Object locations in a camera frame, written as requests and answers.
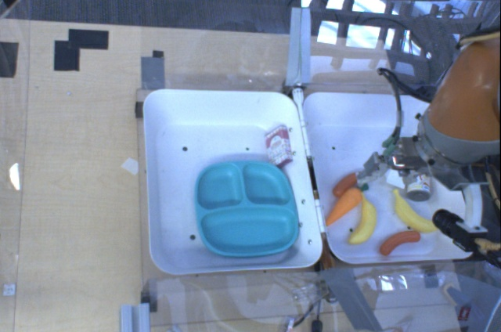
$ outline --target sausage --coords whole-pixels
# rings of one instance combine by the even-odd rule
[[[332,194],[340,198],[346,190],[350,187],[354,187],[357,184],[357,175],[356,173],[350,173],[341,179],[335,187],[332,189]]]
[[[400,244],[415,243],[421,240],[421,234],[416,230],[406,230],[405,232],[398,232],[393,236],[388,237],[381,247],[379,252],[382,255],[390,255],[391,252]]]

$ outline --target small box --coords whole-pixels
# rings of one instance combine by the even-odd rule
[[[279,126],[266,135],[266,152],[269,161],[279,168],[292,162],[292,150],[287,126]]]

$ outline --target blue divided plate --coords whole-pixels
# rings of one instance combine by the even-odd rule
[[[289,180],[267,162],[224,162],[205,168],[196,181],[195,207],[202,241],[220,255],[279,253],[299,233]]]

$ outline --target banana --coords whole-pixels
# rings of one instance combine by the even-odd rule
[[[431,233],[437,230],[429,219],[418,215],[407,201],[405,201],[397,189],[393,190],[395,195],[395,212],[398,217],[407,225],[421,233]]]
[[[364,195],[362,195],[362,217],[360,218],[359,225],[348,239],[348,242],[350,244],[361,244],[367,241],[376,228],[376,222],[376,208]]]

